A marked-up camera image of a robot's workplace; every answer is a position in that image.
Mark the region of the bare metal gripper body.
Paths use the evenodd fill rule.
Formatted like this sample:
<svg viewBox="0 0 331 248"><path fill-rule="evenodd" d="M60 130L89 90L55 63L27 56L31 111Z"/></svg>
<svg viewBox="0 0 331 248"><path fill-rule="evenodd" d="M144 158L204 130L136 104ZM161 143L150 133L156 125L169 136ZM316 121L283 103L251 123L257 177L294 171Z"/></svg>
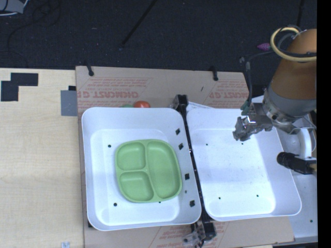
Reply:
<svg viewBox="0 0 331 248"><path fill-rule="evenodd" d="M247 115L247 133L271 131L273 127L290 130L294 117L278 110L272 104L251 104Z"/></svg>

